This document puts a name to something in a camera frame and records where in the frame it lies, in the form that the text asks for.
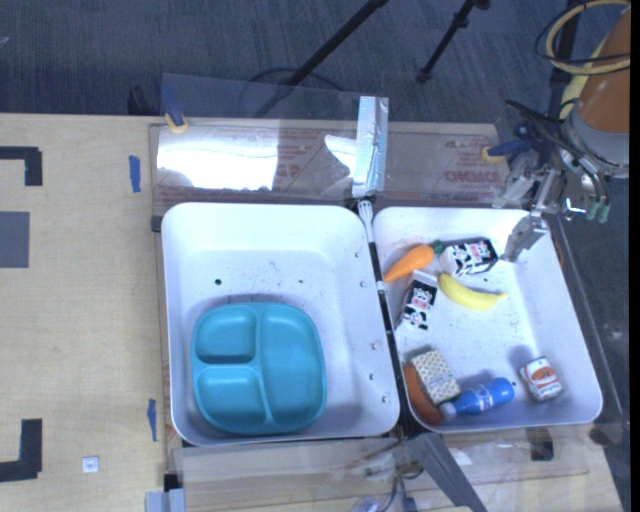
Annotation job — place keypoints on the orange brown sausage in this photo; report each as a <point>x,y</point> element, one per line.
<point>419,400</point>

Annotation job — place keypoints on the blue bottle white cap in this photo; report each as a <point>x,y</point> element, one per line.
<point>482,397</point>

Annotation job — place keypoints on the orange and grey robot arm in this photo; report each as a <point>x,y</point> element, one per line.
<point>606,95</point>

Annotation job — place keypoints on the orange carrot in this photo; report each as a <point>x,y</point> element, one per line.
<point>410,262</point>

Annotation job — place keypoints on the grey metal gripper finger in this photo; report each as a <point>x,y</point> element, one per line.
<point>524,237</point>
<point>514,187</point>

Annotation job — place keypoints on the cow print milk carton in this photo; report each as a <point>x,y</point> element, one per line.
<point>419,302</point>
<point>470,257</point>

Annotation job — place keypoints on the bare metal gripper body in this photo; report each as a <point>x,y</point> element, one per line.
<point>551,192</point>

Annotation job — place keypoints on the white and orange can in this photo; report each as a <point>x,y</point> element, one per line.
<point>541,379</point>

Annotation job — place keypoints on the orange dotted white carton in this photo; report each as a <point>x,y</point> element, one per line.
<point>436,377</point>

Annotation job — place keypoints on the yellow banana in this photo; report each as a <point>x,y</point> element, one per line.
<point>467,297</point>

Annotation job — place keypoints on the white plastic tray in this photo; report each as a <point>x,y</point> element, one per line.
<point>480,345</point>
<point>280,250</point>

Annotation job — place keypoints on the blue divided plate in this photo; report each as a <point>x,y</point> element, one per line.
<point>285,360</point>

